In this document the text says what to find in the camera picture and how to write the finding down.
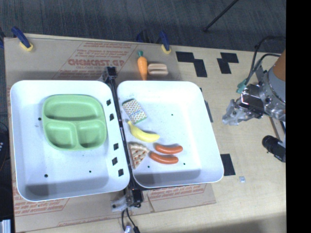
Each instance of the white tray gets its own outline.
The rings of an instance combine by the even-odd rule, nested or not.
[[[179,144],[184,149],[173,165],[160,164],[146,157],[133,169],[137,183],[146,188],[211,183],[224,174],[214,132],[199,87],[190,82],[125,81],[117,88],[127,143],[140,143],[155,151],[155,143],[137,140],[130,133],[122,103],[136,99],[147,119],[140,129],[160,135],[156,143]]]
[[[45,99],[55,94],[95,97],[104,108],[105,143],[82,151],[56,150],[48,144],[39,118]],[[26,200],[120,191],[128,185],[130,174],[115,105],[110,88],[103,82],[20,81],[11,88],[11,110],[17,189]]]

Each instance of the green plate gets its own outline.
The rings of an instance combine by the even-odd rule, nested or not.
[[[92,96],[50,96],[42,114],[46,140],[58,150],[95,149],[107,138],[104,109]]]

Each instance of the toy carrot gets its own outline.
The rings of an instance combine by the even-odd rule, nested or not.
[[[147,80],[147,59],[142,56],[143,51],[138,51],[139,58],[137,59],[138,70],[142,77],[142,80]]]

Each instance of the yellow clamp tip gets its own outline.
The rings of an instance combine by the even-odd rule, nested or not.
[[[30,44],[30,47],[27,48],[24,44],[22,44],[22,42],[19,43],[19,45],[20,45],[24,50],[26,50],[27,52],[30,52],[30,51],[34,48],[33,44],[31,44],[31,43],[29,43],[29,44]]]
[[[169,54],[172,51],[171,48],[170,48],[170,50],[167,51],[163,44],[161,45],[161,48],[162,48],[163,52],[165,52],[166,54]]]

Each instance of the teal connector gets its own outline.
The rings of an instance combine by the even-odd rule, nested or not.
[[[246,79],[244,79],[241,83],[239,83],[238,84],[238,89],[237,89],[237,93],[242,93],[242,91],[245,89],[245,87],[246,87],[246,84],[245,84],[245,82],[246,82]]]

